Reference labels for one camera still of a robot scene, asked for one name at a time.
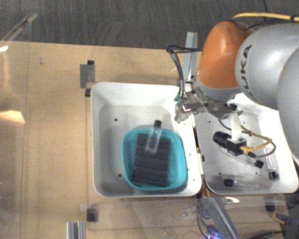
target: wooden surface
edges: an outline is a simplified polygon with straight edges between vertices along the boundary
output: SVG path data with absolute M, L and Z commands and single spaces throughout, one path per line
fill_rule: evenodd
M 85 220 L 82 205 L 98 204 L 106 219 L 100 216 L 98 224 L 87 225 L 87 239 L 201 238 L 195 220 L 181 218 L 182 209 L 195 204 L 193 199 L 166 200 L 169 208 L 162 208 L 164 199 L 143 205 L 108 199 L 98 195 L 92 181 L 90 99 L 80 89 L 80 64 L 95 61 L 97 82 L 174 84 L 177 73 L 169 55 L 150 49 L 27 45 L 23 169 L 16 169 L 22 172 L 20 229 L 15 229 L 20 237 L 63 239 L 67 221 Z M 19 58 L 9 59 L 13 64 Z M 264 206 L 244 203 L 229 212 L 242 235 L 280 229 Z

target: turquoise basket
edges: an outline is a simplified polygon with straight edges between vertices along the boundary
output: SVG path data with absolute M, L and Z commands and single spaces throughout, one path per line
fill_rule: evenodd
M 181 187 L 187 180 L 187 165 L 183 143 L 174 132 L 162 129 L 161 137 L 170 139 L 170 152 L 167 166 L 167 186 L 158 187 L 132 181 L 137 137 L 139 133 L 149 134 L 149 128 L 128 131 L 122 139 L 122 162 L 127 182 L 135 189 L 146 191 L 172 190 Z

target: black bottle cap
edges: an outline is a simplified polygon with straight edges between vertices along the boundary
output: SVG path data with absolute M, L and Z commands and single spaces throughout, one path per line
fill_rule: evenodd
M 225 179 L 224 180 L 224 185 L 226 187 L 232 187 L 234 185 L 234 181 L 232 179 Z
M 257 159 L 254 164 L 258 168 L 262 168 L 264 166 L 264 163 L 262 161 L 260 161 L 259 159 Z
M 276 172 L 269 172 L 268 173 L 268 175 L 269 175 L 269 179 L 270 180 L 276 180 L 276 179 L 278 179 L 278 173 L 276 173 Z
M 153 127 L 160 128 L 161 127 L 161 121 L 160 120 L 155 120 Z

